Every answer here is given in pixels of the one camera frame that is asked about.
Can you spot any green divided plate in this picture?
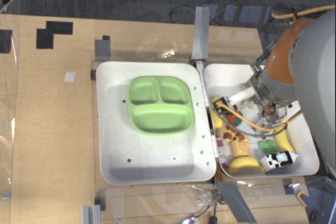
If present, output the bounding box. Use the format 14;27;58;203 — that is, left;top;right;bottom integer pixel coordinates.
127;76;195;136

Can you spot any thin black and white rod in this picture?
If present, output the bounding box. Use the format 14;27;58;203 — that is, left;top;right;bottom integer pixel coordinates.
196;60;219;159

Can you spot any purple and white packet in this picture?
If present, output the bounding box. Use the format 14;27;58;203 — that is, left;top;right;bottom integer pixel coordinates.
215;137;227;166

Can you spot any green leaf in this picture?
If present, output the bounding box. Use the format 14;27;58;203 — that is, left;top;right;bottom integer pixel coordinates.
258;139;277;154

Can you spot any pizza slice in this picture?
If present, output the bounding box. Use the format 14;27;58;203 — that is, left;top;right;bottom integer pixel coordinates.
218;123;250;144

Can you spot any white plastic tray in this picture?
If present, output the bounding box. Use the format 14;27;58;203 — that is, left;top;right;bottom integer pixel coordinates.
203;63;321;179
96;61;217;186

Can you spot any yellow cheese wedge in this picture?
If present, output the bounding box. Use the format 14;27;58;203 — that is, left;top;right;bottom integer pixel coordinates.
230;141;250;158

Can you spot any orange carrot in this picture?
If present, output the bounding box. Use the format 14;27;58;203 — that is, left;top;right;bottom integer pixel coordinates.
225;111;244;127

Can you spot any black and white carton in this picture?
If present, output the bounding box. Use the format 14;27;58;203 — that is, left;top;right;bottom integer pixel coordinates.
259;150;300;174

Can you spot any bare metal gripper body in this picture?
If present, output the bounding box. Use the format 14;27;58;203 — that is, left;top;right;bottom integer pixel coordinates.
246;78;292;122

